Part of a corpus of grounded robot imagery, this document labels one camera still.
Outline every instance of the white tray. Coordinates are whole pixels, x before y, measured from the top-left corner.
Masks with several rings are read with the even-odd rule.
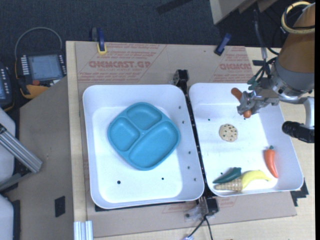
[[[299,189],[304,178],[291,138],[282,132],[280,106],[268,105],[244,119],[237,112],[239,101],[231,94],[233,87],[248,90],[247,84],[239,83],[196,83],[189,90],[208,187],[222,197]],[[219,136],[220,126],[226,123],[238,129],[234,142]],[[264,160],[263,151],[270,145],[276,150],[278,179]],[[254,180],[241,192],[216,190],[213,181],[233,167],[241,167],[242,173],[261,170],[272,180]]]
[[[152,170],[128,164],[111,146],[109,124],[134,103],[146,102],[178,127],[175,151]],[[173,85],[93,85],[83,93],[90,193],[96,205],[116,209],[198,199],[204,181],[183,92]]]

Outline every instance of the blue clamp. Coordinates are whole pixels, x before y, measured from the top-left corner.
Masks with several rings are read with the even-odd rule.
[[[214,53],[221,56],[221,54],[224,52],[225,50],[225,46],[227,45],[227,43],[230,41],[231,39],[231,34],[226,33],[223,40],[221,41],[221,43],[217,46],[217,48],[214,50]]]
[[[102,29],[100,27],[96,28],[97,31],[97,49],[100,55],[105,55],[107,53],[107,45],[105,43],[105,37]]]

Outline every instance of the blue plate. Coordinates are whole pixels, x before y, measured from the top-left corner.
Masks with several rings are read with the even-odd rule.
[[[176,125],[155,106],[145,102],[122,111],[111,122],[107,135],[120,156],[144,171],[161,164],[180,142]]]

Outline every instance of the cookie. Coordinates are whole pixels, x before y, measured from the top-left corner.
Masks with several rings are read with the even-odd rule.
[[[226,142],[234,142],[238,138],[238,130],[230,123],[220,126],[219,135]]]

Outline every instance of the dark green vegetable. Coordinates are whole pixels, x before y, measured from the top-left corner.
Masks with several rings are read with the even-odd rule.
[[[230,182],[238,177],[241,176],[241,167],[233,167],[230,171],[226,174],[222,175],[221,177],[217,178],[213,183],[226,183]]]

